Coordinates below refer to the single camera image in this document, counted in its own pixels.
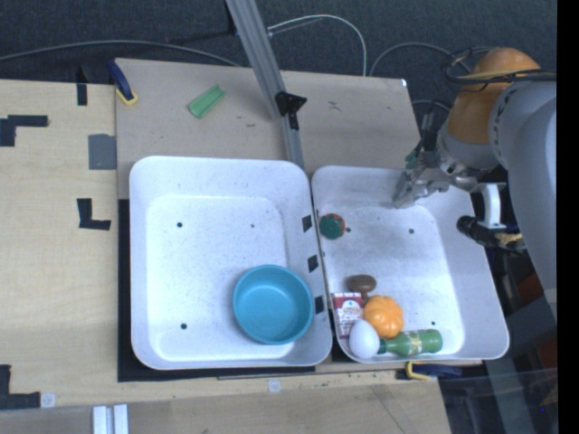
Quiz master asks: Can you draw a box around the orange pumpkin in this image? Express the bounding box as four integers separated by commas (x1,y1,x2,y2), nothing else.
363,295,405,339

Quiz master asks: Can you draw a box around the red and white carton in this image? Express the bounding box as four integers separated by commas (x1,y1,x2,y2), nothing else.
330,291,365,339

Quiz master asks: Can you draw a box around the blue bowl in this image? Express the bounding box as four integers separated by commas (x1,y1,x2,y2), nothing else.
232,264,315,346

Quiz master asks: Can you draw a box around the black block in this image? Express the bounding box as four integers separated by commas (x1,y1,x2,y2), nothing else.
274,90,308,118

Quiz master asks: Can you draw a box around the black cylinder on white bracket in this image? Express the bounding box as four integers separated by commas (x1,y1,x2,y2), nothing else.
455,183,507,246

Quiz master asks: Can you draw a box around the green celery piece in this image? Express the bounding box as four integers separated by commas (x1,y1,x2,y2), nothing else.
187,84,227,119

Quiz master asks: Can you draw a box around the green round toy vegetable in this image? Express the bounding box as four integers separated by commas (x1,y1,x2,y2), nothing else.
318,212,350,241

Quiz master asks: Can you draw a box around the green bottle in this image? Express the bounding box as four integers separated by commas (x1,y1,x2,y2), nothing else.
377,328,444,359

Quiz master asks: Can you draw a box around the white plastic tray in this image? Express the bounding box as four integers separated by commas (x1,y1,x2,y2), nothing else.
310,165,511,364
128,155,334,372

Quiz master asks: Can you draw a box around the brown mushroom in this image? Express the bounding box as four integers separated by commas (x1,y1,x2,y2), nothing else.
346,274,378,302

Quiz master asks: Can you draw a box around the pale wood board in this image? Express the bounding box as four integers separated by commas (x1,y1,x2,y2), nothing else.
113,57,484,382

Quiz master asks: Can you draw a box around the white egg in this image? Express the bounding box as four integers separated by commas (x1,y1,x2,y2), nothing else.
347,318,381,361

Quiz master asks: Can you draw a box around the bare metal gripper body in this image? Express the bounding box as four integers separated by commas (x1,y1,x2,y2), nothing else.
405,149,482,198

